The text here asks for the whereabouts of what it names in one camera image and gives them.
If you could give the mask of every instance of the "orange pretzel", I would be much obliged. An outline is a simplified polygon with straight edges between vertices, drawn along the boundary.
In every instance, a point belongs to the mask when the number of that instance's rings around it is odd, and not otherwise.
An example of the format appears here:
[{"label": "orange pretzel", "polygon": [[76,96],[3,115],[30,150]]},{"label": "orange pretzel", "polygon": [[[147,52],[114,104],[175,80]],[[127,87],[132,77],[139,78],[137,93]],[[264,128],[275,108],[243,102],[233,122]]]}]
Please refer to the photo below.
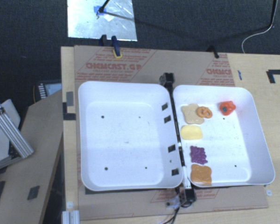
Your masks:
[{"label": "orange pretzel", "polygon": [[210,111],[210,109],[204,106],[198,107],[196,109],[196,113],[201,118],[209,119],[213,116],[213,113]]}]

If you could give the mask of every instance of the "black carpet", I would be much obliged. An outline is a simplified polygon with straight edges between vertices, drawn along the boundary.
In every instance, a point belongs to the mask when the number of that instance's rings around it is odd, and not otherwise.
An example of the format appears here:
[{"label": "black carpet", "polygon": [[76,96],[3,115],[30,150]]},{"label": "black carpet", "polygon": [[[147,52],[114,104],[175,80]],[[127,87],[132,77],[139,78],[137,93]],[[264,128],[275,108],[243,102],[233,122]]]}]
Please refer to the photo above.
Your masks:
[{"label": "black carpet", "polygon": [[[249,35],[270,25],[273,0],[132,0],[137,42],[122,47],[242,53]],[[19,113],[33,86],[61,78],[60,47],[98,45],[67,37],[67,0],[0,0],[0,102]],[[280,54],[280,0],[274,28],[245,43],[246,53]]]}]

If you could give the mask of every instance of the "toy food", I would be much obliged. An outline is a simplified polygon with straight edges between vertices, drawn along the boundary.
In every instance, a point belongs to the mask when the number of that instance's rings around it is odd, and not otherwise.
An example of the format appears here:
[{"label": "toy food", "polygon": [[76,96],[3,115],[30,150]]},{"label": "toy food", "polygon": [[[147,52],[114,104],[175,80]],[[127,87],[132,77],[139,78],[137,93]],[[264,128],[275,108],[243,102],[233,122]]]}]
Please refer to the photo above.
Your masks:
[{"label": "toy food", "polygon": [[199,117],[196,113],[198,107],[198,104],[190,104],[182,107],[182,113],[187,124],[200,125],[204,122],[204,118]]},{"label": "toy food", "polygon": [[185,125],[181,128],[181,137],[184,140],[199,140],[202,138],[202,131],[198,126]]},{"label": "toy food", "polygon": [[232,101],[222,102],[220,105],[220,111],[223,115],[230,115],[232,111],[236,109],[236,106]]},{"label": "toy food", "polygon": [[207,163],[206,155],[203,147],[191,146],[190,150],[191,150],[190,153],[191,162],[196,162],[202,165]]},{"label": "toy food", "polygon": [[197,108],[196,113],[201,118],[210,119],[213,116],[213,113],[210,111],[210,109],[204,106]]},{"label": "toy food", "polygon": [[193,182],[203,182],[211,184],[211,168],[208,166],[200,166],[192,164],[191,166],[191,180]]}]

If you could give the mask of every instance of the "toy tomato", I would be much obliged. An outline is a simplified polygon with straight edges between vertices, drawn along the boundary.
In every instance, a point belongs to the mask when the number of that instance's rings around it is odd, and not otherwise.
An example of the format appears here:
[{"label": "toy tomato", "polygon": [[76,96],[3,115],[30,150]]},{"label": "toy tomato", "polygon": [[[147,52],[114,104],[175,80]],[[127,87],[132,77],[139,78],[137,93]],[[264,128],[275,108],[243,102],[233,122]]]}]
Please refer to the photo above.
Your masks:
[{"label": "toy tomato", "polygon": [[232,101],[222,102],[220,105],[220,111],[223,115],[230,115],[232,111],[234,111],[236,106]]}]

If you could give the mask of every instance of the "metal sheet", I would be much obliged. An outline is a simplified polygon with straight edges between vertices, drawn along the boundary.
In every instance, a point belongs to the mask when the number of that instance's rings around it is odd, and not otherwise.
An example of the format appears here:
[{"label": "metal sheet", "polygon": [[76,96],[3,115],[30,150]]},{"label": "metal sheet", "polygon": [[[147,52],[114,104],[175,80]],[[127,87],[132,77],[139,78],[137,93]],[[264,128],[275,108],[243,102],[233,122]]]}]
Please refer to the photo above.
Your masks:
[{"label": "metal sheet", "polygon": [[106,34],[121,41],[137,41],[132,0],[110,0],[104,13],[96,13],[106,0],[67,0],[68,36],[99,39]]}]

